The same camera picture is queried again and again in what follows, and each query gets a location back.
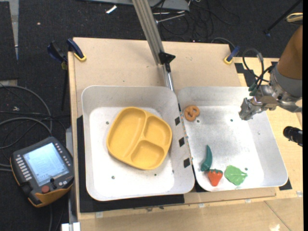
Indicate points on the brown pretzel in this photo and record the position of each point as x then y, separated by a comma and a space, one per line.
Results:
188, 116

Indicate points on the white plastic tray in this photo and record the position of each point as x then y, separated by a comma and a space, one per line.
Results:
134, 184
235, 138

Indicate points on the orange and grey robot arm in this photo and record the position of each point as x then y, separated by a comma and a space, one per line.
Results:
291, 56

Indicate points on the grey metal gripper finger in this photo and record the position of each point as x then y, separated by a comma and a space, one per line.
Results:
253, 109
243, 111

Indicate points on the green chili pepper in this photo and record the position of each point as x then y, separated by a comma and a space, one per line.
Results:
208, 159

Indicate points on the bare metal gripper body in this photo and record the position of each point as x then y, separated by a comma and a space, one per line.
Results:
276, 98

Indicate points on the green leaf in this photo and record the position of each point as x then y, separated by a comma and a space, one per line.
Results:
235, 175

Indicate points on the pale wood board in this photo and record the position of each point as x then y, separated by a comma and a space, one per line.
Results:
120, 64

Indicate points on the yellow divided plate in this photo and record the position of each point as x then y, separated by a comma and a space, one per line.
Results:
134, 138

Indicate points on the red strawberry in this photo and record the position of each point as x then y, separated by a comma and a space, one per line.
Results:
214, 177

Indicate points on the black cylinder on white bracket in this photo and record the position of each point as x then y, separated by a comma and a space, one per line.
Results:
294, 133

